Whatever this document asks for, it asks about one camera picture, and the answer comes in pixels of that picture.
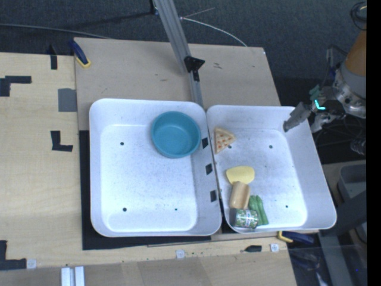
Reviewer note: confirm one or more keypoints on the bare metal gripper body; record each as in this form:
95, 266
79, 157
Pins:
348, 101

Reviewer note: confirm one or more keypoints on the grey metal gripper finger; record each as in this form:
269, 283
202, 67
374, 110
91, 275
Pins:
320, 121
297, 115

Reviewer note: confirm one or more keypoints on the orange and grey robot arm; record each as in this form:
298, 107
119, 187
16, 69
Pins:
355, 58

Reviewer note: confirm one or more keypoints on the white plastic tray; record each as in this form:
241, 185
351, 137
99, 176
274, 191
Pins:
143, 183
276, 177

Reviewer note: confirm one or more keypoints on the toy pizza slice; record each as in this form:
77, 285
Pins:
222, 139

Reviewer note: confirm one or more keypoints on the yellow toy crisp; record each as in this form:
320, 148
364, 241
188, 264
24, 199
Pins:
240, 174

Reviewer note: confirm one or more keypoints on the green toy asparagus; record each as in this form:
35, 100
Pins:
259, 208

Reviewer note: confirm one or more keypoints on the teal bowl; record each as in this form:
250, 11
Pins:
175, 136

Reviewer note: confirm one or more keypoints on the pale brown flat board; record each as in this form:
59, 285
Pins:
134, 70

